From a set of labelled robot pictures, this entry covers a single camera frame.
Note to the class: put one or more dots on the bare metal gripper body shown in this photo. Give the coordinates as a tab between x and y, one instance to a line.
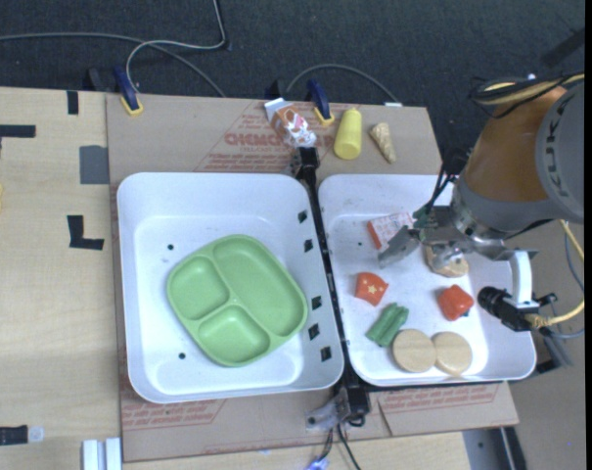
459	237

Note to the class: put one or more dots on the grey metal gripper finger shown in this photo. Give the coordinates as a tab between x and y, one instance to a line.
398	250
444	257

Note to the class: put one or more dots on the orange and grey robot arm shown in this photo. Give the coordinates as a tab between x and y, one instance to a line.
513	164

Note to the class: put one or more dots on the beige biscuit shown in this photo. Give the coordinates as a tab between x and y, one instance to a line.
459	267

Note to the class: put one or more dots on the red and white packet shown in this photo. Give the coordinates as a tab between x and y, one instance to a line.
386	228

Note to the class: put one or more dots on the white plastic tray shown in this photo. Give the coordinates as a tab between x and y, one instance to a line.
413	282
149	282

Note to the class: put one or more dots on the red pepper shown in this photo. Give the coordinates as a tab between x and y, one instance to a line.
454	302

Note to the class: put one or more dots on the red slice with yellow star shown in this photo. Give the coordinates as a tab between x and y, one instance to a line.
370	289

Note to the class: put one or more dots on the thin black rod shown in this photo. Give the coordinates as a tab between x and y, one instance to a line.
327	262

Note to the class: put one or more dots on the green beans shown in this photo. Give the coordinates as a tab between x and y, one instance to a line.
387	325

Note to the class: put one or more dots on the tan round biscuit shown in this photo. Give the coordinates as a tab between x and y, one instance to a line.
414	351
454	354

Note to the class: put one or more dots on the beige cone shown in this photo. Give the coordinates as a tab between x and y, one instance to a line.
383	140

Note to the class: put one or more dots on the yellow bottle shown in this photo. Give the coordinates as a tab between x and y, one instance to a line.
348	135

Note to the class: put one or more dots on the orange and white carton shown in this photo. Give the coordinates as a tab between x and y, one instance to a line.
290	125

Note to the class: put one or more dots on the green divided plate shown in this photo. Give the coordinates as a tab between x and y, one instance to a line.
237	301

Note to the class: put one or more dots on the brown cardboard board red print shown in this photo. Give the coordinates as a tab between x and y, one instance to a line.
178	130

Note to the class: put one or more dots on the black cylinder on white bracket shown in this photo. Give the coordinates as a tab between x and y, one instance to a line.
520	282

